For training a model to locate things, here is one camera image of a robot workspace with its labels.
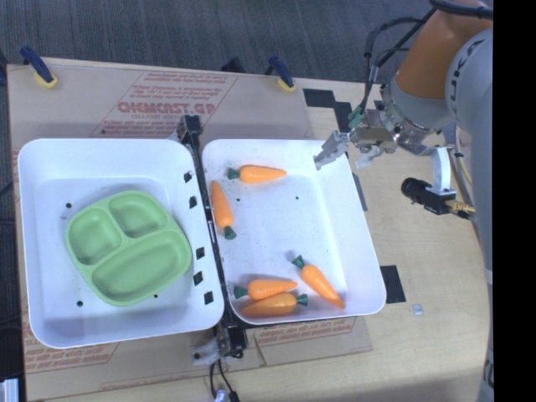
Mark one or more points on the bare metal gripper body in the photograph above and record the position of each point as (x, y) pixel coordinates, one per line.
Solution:
(379, 132)

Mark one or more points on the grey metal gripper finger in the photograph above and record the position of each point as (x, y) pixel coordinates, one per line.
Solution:
(331, 149)
(368, 157)

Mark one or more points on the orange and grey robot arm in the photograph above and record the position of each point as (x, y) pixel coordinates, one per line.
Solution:
(465, 78)

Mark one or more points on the orange toy carrot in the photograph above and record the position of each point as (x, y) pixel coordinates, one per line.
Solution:
(222, 209)
(268, 288)
(259, 173)
(272, 304)
(320, 282)

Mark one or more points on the white plastic tray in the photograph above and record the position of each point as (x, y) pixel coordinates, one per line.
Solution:
(285, 233)
(117, 241)

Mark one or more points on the thin black and white rod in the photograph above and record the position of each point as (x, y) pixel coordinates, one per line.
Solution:
(206, 212)

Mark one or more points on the brown cardboard board red print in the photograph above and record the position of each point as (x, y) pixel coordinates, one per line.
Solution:
(125, 99)

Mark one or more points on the green divided plate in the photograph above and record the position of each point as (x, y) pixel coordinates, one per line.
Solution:
(127, 247)

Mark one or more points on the black cylinder on white bracket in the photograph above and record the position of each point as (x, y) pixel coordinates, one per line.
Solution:
(431, 187)

